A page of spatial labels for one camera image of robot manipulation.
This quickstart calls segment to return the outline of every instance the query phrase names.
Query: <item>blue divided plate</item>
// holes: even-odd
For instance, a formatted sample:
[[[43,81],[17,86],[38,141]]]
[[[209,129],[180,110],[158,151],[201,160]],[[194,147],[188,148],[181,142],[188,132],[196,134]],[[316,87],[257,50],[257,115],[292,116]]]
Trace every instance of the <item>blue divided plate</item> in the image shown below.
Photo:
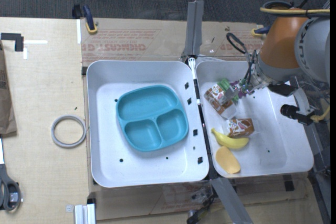
[[[164,85],[123,94],[117,101],[117,118],[130,145],[143,152],[175,144],[188,133],[182,104]]]

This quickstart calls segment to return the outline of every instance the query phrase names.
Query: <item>brown paper bag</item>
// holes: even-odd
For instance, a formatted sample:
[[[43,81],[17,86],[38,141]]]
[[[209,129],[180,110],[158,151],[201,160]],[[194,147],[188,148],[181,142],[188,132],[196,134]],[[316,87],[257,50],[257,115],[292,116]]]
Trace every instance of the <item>brown paper bag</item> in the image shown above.
[[[10,94],[4,48],[0,41],[0,134],[16,131],[16,122]]]

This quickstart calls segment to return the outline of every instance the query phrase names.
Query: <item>tape roll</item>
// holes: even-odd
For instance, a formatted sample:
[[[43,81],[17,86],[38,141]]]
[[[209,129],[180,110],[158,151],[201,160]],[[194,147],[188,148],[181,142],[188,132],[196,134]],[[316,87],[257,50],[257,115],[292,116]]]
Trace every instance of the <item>tape roll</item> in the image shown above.
[[[59,139],[56,138],[55,136],[55,128],[56,128],[56,125],[63,121],[63,120],[74,120],[74,121],[77,121],[82,129],[83,129],[83,134],[81,136],[81,138],[74,142],[74,143],[70,143],[70,144],[67,144],[67,143],[64,143],[62,141],[60,141]],[[65,148],[73,148],[73,147],[76,147],[78,146],[80,143],[82,143],[84,141],[86,137],[86,127],[85,127],[85,122],[78,116],[76,115],[63,115],[63,116],[60,116],[58,117],[57,119],[54,120],[53,122],[53,125],[51,126],[51,138],[53,139],[53,141],[55,142],[56,145],[60,146],[60,147],[65,147]]]

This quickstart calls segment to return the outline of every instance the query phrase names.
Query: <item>scissors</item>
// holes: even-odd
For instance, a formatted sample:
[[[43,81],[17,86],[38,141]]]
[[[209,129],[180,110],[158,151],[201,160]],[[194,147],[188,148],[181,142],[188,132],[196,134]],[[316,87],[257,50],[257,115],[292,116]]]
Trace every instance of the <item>scissors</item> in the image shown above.
[[[2,205],[5,210],[12,211],[18,207],[20,202],[21,191],[19,185],[7,175],[0,134],[0,207]]]

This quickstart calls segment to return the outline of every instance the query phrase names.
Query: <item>toy banana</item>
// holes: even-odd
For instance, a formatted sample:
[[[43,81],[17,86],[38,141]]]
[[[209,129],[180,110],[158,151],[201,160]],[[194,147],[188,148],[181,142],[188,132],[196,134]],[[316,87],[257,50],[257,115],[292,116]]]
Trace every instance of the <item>toy banana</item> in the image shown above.
[[[220,145],[226,146],[228,148],[241,148],[243,146],[246,146],[249,141],[248,137],[231,138],[225,134],[216,131],[215,128],[212,128],[211,132],[215,135],[216,140]]]

